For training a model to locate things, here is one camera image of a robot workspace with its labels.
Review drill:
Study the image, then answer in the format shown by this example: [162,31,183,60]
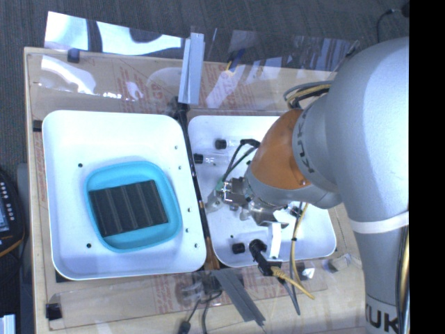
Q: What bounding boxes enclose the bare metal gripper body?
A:
[221,177,290,227]

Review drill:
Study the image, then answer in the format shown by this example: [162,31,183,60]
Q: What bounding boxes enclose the clear bottle with black cap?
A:
[214,138,241,152]
[193,152,227,167]

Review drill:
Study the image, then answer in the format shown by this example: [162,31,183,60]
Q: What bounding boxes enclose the white plastic tray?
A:
[41,109,208,281]
[186,114,338,269]

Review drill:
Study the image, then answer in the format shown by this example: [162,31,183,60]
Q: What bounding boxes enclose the black ribbed rectangular pad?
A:
[88,179,170,238]

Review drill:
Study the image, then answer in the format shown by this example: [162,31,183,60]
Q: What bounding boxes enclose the blue plastic bowl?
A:
[83,160,183,254]

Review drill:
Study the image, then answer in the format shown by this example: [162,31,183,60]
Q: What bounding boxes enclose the brown cardboard board, red print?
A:
[29,54,353,312]

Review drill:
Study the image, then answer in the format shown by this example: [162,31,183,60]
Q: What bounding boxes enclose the black cylinder on white bracket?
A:
[248,209,290,277]

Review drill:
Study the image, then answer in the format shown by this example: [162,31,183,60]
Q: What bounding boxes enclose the black block with thin wires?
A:
[200,272,223,294]

